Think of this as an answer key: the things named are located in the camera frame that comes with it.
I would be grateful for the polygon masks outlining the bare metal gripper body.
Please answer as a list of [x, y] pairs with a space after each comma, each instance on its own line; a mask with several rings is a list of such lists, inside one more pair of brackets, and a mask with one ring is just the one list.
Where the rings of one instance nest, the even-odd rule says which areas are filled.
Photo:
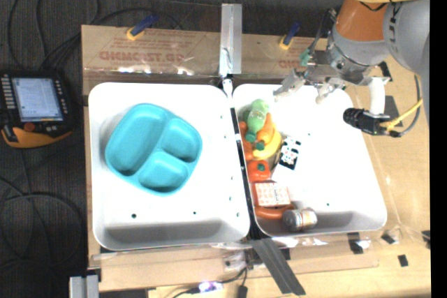
[[372, 67], [347, 57], [338, 50], [306, 49], [302, 53], [305, 79], [313, 84], [361, 85]]

